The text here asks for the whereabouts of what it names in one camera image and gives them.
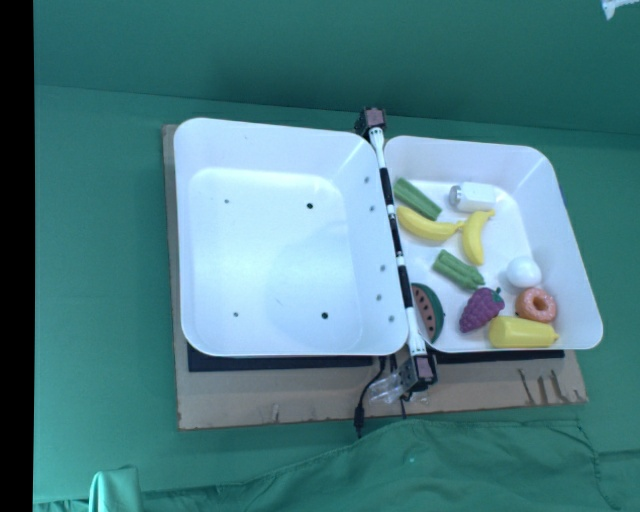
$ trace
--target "watermelon slice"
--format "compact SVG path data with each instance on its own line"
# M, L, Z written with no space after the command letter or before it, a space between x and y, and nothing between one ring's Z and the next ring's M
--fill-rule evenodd
M434 343L440 336L444 324L444 311L440 299L431 288L420 283L411 283L411 292L413 306L420 313L429 340Z

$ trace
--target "cardboard base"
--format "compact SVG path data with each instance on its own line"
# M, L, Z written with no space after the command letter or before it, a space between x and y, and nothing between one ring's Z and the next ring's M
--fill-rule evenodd
M189 344L182 333L179 314L173 160L173 134L176 128L176 125L163 126L162 139L178 429L352 419L364 386L378 372L377 362L347 367L335 364L330 367L302 365L306 367L189 370ZM396 354L399 364L407 357L408 352L404 348ZM423 393L414 393L411 400L404 403L407 415L587 401L582 373L573 351L554 352L541 359L446 362L438 366L439 380L436 385ZM367 417L402 414L399 402L386 404L367 401L365 408Z

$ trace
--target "yellow bottle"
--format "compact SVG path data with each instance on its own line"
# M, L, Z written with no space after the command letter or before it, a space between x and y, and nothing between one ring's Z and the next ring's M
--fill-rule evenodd
M489 322L489 341L496 348L549 347L559 338L549 324L516 316L497 316Z

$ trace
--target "green background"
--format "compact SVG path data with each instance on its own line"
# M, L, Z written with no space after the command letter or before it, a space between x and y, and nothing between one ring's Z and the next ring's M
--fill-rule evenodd
M196 116L349 130L377 104L389 138L544 153L604 322L578 354L590 402L437 417L578 418L603 457L638 450L639 7L34 2L34 502L125 464L144 490L192 487L355 439L349 421L177 431L160 129Z

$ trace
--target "toy fruit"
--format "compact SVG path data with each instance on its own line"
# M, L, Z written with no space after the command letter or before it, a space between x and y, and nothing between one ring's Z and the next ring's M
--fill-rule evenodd
M396 208L398 222L409 233L428 240L443 241L451 238L453 234L462 229L464 222L437 222L427 219L407 206Z
M507 279L513 286L529 288L540 284L542 272L533 258L518 256L507 265Z
M482 247L482 229L489 217L495 215L495 210L477 210L469 215L462 228L462 248L474 265L484 263L484 248Z
M475 290L484 284L484 278L476 267L467 265L446 249L438 253L433 263L433 270L469 290Z
M516 299L516 315L520 318L549 323L558 313L555 299L542 288L527 288Z
M442 212L442 208L404 178L398 178L394 183L393 194L427 219L436 220Z
M444 311L442 304L435 292L428 286L420 283L411 283L413 292L413 305L420 313L429 340L433 343L442 332L444 324Z
M526 318L497 316L489 322L489 342L496 348L549 347L558 338L549 324Z
M504 309L500 288L478 288L467 301L460 317L460 330L470 332L479 329Z

